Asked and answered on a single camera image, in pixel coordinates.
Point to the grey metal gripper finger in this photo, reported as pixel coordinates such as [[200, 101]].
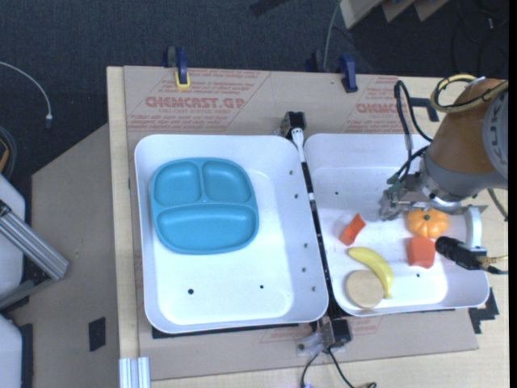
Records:
[[385, 210], [400, 212]]

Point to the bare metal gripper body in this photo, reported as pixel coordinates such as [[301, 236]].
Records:
[[412, 194]]

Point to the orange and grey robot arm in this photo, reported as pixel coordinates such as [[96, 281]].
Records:
[[460, 144]]

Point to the orange pumpkin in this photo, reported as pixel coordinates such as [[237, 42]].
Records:
[[428, 224]]

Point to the orange wedge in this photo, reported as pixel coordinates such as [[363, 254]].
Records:
[[352, 229]]

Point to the white plastic tray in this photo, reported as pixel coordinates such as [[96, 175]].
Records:
[[242, 289], [363, 176]]

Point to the orange block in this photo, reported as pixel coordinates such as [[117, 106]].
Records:
[[421, 252]]

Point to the yellow banana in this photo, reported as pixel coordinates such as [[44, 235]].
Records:
[[375, 263]]

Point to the thin black and white rod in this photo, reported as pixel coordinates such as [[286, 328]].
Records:
[[311, 192]]

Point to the tan round biscuit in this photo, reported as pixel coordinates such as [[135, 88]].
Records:
[[362, 290]]

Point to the blue divided plate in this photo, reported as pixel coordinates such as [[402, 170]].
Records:
[[204, 206]]

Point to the brown cardboard board red print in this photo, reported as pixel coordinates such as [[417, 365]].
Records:
[[242, 95]]

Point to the black cylinder on white bracket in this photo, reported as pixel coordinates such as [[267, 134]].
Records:
[[460, 253]]

